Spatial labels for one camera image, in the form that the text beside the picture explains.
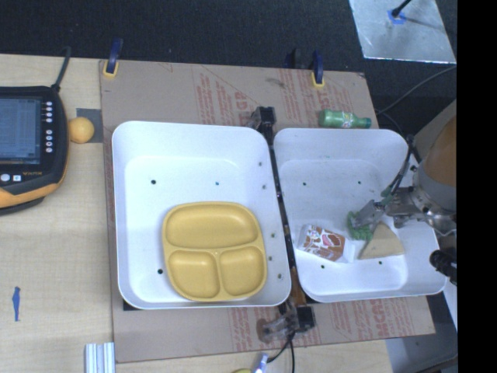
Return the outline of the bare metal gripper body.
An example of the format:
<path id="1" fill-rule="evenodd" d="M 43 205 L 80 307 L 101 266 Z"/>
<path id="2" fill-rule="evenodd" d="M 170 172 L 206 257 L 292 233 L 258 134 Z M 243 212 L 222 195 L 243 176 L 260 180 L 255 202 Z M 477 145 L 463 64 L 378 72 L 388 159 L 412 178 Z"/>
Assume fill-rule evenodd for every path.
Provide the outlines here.
<path id="1" fill-rule="evenodd" d="M 385 214 L 393 218 L 398 213 L 418 213 L 419 219 L 438 234 L 451 234 L 457 230 L 457 193 L 452 186 L 435 186 L 424 190 L 421 186 L 399 188 Z"/>

